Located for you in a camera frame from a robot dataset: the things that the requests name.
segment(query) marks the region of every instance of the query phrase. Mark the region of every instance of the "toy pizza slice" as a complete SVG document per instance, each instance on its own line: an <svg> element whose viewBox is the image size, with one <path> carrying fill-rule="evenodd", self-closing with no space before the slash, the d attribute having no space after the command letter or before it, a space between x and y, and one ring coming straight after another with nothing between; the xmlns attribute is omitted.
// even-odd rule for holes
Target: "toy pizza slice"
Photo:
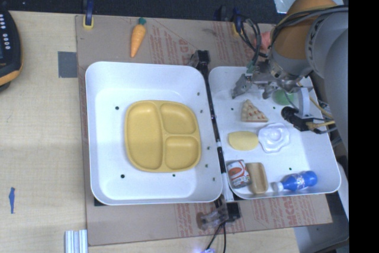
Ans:
<svg viewBox="0 0 379 253"><path fill-rule="evenodd" d="M241 120L251 123L266 123L268 118L250 100L246 100L242 105Z"/></svg>

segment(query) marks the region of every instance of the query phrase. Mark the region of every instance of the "soda can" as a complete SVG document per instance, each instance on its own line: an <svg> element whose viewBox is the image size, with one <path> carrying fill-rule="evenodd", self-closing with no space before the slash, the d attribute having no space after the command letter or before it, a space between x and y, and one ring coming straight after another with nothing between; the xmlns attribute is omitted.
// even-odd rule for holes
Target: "soda can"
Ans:
<svg viewBox="0 0 379 253"><path fill-rule="evenodd" d="M242 159L228 164L226 168L233 188L242 188L251 184L250 174Z"/></svg>

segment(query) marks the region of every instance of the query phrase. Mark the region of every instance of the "wooden table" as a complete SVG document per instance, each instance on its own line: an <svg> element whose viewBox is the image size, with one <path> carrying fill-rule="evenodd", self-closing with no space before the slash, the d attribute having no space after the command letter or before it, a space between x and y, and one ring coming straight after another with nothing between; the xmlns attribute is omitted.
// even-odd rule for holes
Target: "wooden table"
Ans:
<svg viewBox="0 0 379 253"><path fill-rule="evenodd" d="M77 78L58 52L76 51L75 15L11 11L24 68L0 93L0 252L62 253L86 229ZM15 188L14 213L9 193ZM210 236L89 247L88 252L201 252ZM223 236L212 244L222 252ZM298 252L293 228L227 234L227 252Z"/></svg>

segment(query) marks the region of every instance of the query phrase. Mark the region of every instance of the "toy carrot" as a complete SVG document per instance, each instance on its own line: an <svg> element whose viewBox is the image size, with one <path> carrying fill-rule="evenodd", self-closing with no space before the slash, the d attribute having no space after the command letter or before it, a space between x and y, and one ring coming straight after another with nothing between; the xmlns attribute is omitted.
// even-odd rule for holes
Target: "toy carrot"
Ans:
<svg viewBox="0 0 379 253"><path fill-rule="evenodd" d="M145 23L146 20L143 17L140 17L138 19L138 25L136 25L131 32L130 57L135 57L146 34L146 28L144 27Z"/></svg>

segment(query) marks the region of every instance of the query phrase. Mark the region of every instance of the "blue bottle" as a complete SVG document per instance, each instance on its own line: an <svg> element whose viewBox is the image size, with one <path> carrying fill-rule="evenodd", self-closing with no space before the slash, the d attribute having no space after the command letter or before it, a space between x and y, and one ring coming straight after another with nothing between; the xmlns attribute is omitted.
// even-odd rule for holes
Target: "blue bottle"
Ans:
<svg viewBox="0 0 379 253"><path fill-rule="evenodd" d="M317 175L313 171L305 171L299 174L291 174L286 176L281 182L275 182L272 187L274 191L281 192L283 190L297 191L306 187L317 184Z"/></svg>

